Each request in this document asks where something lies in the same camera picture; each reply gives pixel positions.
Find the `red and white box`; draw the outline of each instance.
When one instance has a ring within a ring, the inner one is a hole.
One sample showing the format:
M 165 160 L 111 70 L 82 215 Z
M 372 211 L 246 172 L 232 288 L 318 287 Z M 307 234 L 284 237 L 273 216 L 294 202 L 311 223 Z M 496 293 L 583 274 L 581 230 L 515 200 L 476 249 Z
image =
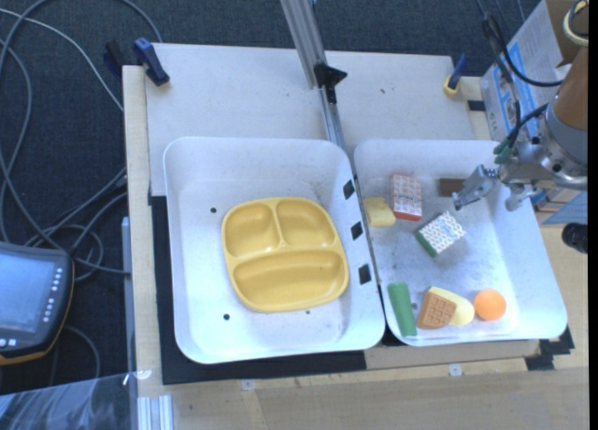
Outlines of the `red and white box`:
M 392 175 L 392 213 L 397 219 L 421 219 L 421 182 L 418 178 Z

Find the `yellow sponge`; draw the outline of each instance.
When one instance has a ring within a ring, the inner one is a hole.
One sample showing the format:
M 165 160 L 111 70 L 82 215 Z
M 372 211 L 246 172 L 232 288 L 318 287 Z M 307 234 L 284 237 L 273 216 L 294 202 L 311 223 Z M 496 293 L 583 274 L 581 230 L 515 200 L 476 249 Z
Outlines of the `yellow sponge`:
M 372 227 L 389 227 L 396 221 L 384 197 L 366 197 L 363 204 L 367 213 L 367 222 Z

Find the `cardboard box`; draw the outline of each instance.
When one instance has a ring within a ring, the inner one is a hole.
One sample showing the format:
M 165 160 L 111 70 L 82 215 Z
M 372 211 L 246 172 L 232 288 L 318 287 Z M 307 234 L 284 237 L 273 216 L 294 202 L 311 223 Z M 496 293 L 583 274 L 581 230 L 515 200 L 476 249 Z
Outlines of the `cardboard box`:
M 558 81 L 564 78 L 575 58 L 578 45 L 562 30 L 562 20 L 577 0 L 542 0 L 507 45 L 515 66 L 536 81 Z M 578 29 L 588 29 L 588 14 L 576 17 Z M 513 75 L 520 97 L 521 117 L 551 101 L 558 87 L 533 86 Z M 515 112 L 510 87 L 493 64 L 480 80 L 491 138 L 501 141 L 513 128 Z M 534 136 L 536 120 L 521 129 L 520 136 Z

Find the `handheld device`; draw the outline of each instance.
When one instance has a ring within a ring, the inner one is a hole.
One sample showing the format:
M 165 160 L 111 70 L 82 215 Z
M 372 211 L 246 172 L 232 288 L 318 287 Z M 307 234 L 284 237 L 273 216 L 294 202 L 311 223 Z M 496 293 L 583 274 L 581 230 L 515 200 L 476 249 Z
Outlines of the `handheld device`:
M 44 356 L 63 328 L 75 281 L 64 251 L 0 242 L 0 366 Z

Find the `screen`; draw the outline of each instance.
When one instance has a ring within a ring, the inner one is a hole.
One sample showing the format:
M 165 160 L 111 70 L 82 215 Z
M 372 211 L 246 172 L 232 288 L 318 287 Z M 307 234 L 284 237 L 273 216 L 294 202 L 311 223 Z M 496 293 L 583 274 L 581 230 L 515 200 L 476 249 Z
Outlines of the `screen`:
M 33 333 L 53 275 L 53 262 L 0 253 L 0 327 Z

